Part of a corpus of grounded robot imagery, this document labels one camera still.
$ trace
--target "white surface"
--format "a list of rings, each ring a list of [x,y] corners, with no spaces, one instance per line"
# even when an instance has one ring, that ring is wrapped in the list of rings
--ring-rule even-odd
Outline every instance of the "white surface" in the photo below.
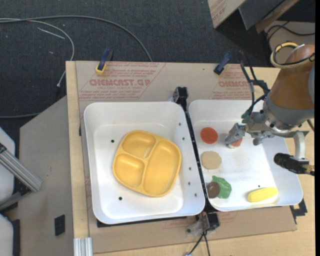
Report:
[[[172,102],[98,102],[84,111],[92,208],[106,224],[193,216],[205,205],[197,162],[183,109]],[[174,142],[182,154],[173,189],[150,197],[118,183],[112,164],[122,138],[143,130]]]
[[[220,167],[214,170],[208,170],[201,164],[205,183],[211,182],[212,176],[217,176],[224,178],[232,188],[227,199],[209,199],[219,211],[295,205],[303,197],[297,175],[273,161],[276,153],[289,153],[283,138],[267,138],[262,144],[254,146],[253,139],[246,133],[239,147],[226,146],[225,137],[235,123],[241,124],[241,115],[250,105],[250,100],[195,100],[189,106],[200,159],[206,151],[217,152],[222,158]],[[255,111],[260,109],[259,104],[254,108]],[[202,141],[200,132],[205,127],[217,131],[216,143],[206,144]],[[255,203],[247,200],[252,190],[267,187],[276,187],[278,196]]]
[[[11,154],[15,154],[15,143],[0,127],[0,142]],[[0,204],[14,191],[15,176],[0,163]]]
[[[0,214],[0,255],[12,256],[14,249],[14,228],[9,220]]]

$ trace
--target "wooden edge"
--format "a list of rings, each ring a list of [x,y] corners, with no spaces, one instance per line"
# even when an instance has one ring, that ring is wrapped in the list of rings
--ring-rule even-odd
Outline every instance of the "wooden edge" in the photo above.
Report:
[[[79,136],[80,113],[76,62],[66,61],[66,91],[70,143],[70,171],[74,238],[89,237],[89,221],[85,187],[82,140]]]
[[[255,28],[258,34],[265,30],[272,22],[288,11],[299,0],[284,0],[280,3],[271,13],[269,13],[263,20],[258,21],[255,24]]]

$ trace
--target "dark fabric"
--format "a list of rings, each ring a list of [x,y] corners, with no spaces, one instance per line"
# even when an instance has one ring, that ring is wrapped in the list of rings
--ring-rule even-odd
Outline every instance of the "dark fabric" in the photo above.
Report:
[[[141,40],[154,62],[219,63],[230,53],[230,62],[239,63],[237,52],[243,50],[253,66],[270,65],[263,33],[257,34],[254,27],[246,30],[238,11],[214,29],[206,0],[0,1],[0,18],[57,15],[118,23]],[[43,21],[69,34],[74,60],[98,61],[108,47],[114,61],[149,61],[137,41],[114,25],[81,18]],[[66,95],[65,79],[57,98],[56,85],[71,57],[71,44],[38,28],[65,37],[38,23],[0,24],[0,116],[42,112]],[[31,119],[0,119],[0,127],[18,144],[19,128]]]

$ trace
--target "red round object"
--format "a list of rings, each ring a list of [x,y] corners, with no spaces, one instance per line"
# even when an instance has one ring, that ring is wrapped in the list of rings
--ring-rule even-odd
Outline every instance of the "red round object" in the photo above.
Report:
[[[218,140],[218,133],[211,127],[205,127],[200,133],[201,139],[207,144],[213,144]]]

